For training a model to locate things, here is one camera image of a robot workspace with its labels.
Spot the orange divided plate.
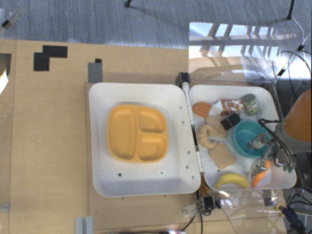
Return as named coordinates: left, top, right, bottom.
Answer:
left=106, top=103, right=169, bottom=164

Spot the black block with thin wires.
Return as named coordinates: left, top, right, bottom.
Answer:
left=177, top=72, right=191, bottom=85
left=201, top=195, right=221, bottom=215

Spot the teal bowl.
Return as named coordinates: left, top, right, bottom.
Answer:
left=232, top=119, right=277, bottom=159

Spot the orange carrot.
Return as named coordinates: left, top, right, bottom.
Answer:
left=252, top=159, right=272, bottom=188

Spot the brown and white carton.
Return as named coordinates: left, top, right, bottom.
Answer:
left=210, top=98, right=245, bottom=117

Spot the yellow banana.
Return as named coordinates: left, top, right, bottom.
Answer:
left=214, top=172, right=251, bottom=190

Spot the beige bread slice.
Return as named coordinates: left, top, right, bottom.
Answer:
left=205, top=115, right=228, bottom=139
left=208, top=142, right=237, bottom=170

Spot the beige croissant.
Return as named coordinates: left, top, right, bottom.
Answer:
left=196, top=123, right=218, bottom=150

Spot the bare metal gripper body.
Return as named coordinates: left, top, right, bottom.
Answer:
left=262, top=139, right=295, bottom=168

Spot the black cube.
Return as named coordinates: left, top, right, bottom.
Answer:
left=220, top=113, right=242, bottom=132

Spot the green and white can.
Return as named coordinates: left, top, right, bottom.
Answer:
left=240, top=93, right=260, bottom=116

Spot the thin black and white rod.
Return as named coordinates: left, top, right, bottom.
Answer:
left=181, top=81, right=205, bottom=173

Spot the orange-brown waffle biscuit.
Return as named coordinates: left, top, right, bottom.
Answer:
left=192, top=101, right=212, bottom=119

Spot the white plastic tray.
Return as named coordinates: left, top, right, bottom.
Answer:
left=188, top=84, right=298, bottom=193
left=88, top=82, right=202, bottom=198

